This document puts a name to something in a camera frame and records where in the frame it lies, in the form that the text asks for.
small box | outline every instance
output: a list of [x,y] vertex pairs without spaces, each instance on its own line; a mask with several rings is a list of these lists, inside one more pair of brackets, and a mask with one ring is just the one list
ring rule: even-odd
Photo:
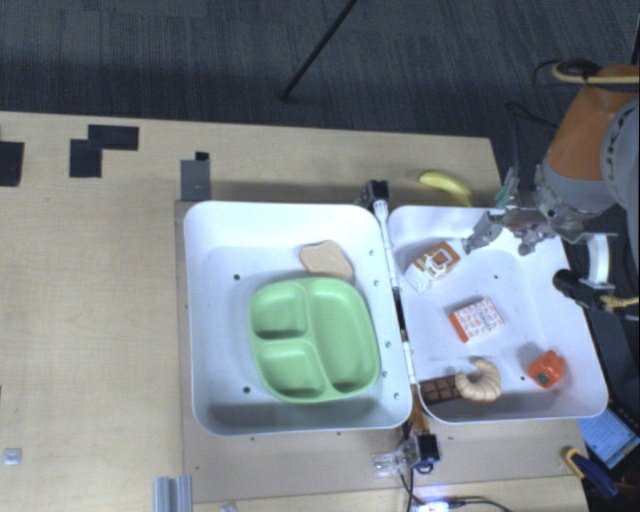
[[489,298],[458,309],[449,315],[449,320],[463,342],[488,334],[504,325],[498,309]]
[[422,293],[431,288],[434,281],[449,272],[459,261],[458,253],[447,242],[441,242],[413,260],[404,277],[418,293]]

yellow cable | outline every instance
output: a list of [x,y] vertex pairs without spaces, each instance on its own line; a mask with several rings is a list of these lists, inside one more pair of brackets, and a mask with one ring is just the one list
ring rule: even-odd
[[581,76],[570,75],[560,71],[562,62],[553,66],[551,74],[561,82],[581,85],[637,85],[640,84],[640,76],[590,76],[585,79]]
[[627,306],[633,306],[638,304],[638,297],[631,297],[630,299],[621,299],[613,295],[603,295],[600,297],[607,309],[626,308]]

wooden tabletop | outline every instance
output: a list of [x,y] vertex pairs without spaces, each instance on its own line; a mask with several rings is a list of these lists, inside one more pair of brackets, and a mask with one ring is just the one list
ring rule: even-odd
[[[139,148],[104,150],[101,179],[70,178],[70,140],[86,139],[89,124],[137,126]],[[154,478],[184,471],[180,160],[209,153],[216,199],[353,202],[366,181],[387,179],[392,206],[450,204],[417,183],[426,170],[461,179],[478,205],[499,187],[490,143],[475,138],[0,113],[0,141],[25,144],[20,186],[0,188],[0,450],[23,450],[21,464],[0,466],[7,512],[152,510]],[[587,510],[560,457],[568,445],[584,450],[576,421],[478,426],[458,443],[446,425],[434,430],[447,447],[446,478],[420,479],[418,495]],[[345,443],[357,445],[350,436]],[[319,488],[331,488],[330,473],[318,471]],[[240,512],[404,510],[398,482],[378,487],[386,488],[236,504]]]

green tray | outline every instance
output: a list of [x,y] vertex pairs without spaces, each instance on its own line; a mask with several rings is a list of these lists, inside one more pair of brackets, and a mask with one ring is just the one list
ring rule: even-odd
[[353,396],[380,373],[369,310],[340,279],[294,279],[261,288],[251,298],[249,333],[263,384],[287,402]]

red toy vegetable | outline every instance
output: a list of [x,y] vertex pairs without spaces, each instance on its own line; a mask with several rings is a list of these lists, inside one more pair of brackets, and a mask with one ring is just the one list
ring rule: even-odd
[[543,388],[550,388],[562,379],[565,368],[564,359],[556,354],[555,351],[547,350],[531,363],[527,374]]

